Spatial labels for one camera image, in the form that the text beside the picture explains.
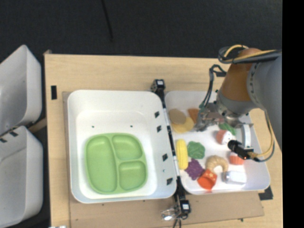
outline green divided plate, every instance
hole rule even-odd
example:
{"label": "green divided plate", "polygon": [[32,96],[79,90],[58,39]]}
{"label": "green divided plate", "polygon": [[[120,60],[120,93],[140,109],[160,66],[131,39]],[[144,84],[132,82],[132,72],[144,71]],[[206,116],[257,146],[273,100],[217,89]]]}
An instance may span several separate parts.
{"label": "green divided plate", "polygon": [[147,163],[140,141],[127,133],[95,135],[85,144],[85,171],[98,193],[137,190],[147,181]]}

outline croissant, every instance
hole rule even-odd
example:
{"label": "croissant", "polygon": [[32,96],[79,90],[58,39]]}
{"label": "croissant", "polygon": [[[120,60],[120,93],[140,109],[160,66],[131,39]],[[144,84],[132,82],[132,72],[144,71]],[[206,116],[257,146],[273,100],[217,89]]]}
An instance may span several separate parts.
{"label": "croissant", "polygon": [[206,160],[206,169],[209,169],[212,172],[214,172],[213,169],[219,165],[223,168],[223,172],[228,171],[229,164],[224,158],[219,157],[218,155],[212,155]]}

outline purple grapes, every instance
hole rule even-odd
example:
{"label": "purple grapes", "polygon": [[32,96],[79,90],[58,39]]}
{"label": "purple grapes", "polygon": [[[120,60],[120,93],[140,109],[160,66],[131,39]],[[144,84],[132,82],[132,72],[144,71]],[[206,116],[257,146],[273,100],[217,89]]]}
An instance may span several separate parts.
{"label": "purple grapes", "polygon": [[192,180],[196,180],[202,175],[205,169],[201,167],[200,163],[196,159],[191,158],[191,161],[189,162],[188,167],[185,171],[188,173]]}

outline white tray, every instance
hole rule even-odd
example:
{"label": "white tray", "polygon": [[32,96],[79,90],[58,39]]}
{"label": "white tray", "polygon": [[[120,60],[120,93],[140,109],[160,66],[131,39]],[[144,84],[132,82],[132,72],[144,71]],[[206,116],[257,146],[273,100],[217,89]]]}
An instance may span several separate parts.
{"label": "white tray", "polygon": [[[161,199],[176,190],[167,124],[160,98],[152,92],[78,90],[67,99],[70,152],[70,183],[74,197],[82,203]],[[139,139],[146,156],[148,179],[135,191],[100,194],[86,177],[84,147],[88,138],[102,133],[129,133]],[[173,178],[167,185],[167,179]]]}
{"label": "white tray", "polygon": [[[165,102],[168,112],[171,109],[179,109],[189,116],[187,109],[189,108],[198,108],[204,99],[206,92],[194,92],[194,91],[171,91],[166,94]],[[210,102],[216,100],[216,94],[213,93],[210,98]],[[241,118],[241,121],[244,123],[251,123],[249,116],[244,116]],[[172,136],[174,142],[178,139],[184,139],[186,143],[190,141],[200,142],[204,145],[205,157],[202,160],[198,160],[203,168],[205,168],[206,159],[211,155],[221,156],[228,161],[229,153],[231,152],[227,145],[221,145],[216,142],[215,134],[219,130],[217,125],[208,127],[207,130],[203,132],[189,131],[187,133],[176,133],[172,130]],[[238,141],[242,142],[242,134],[240,130],[237,130]],[[259,143],[254,131],[254,128],[250,128],[251,131],[251,146],[254,147],[254,151],[261,153]],[[229,171],[241,171],[245,172],[247,176],[247,182],[244,185],[237,184],[226,184],[222,181],[221,178],[221,167],[216,167],[215,172],[218,175],[217,182],[211,191],[203,189],[196,180],[192,180],[188,173],[184,170],[180,170],[181,182],[185,190],[191,194],[207,194],[207,193],[220,193],[220,192],[229,192],[229,191],[248,191],[248,190],[264,190],[270,184],[270,175],[267,169],[267,166],[264,162],[255,162],[252,160],[246,160],[244,165],[229,165]]]}

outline yellow corn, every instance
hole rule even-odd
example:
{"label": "yellow corn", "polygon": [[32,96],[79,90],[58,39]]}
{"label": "yellow corn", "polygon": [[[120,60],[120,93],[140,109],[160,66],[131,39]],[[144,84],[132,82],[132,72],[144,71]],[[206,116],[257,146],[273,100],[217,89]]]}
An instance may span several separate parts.
{"label": "yellow corn", "polygon": [[176,143],[176,156],[179,161],[179,168],[181,170],[188,167],[188,149],[186,142],[183,139],[179,139]]}

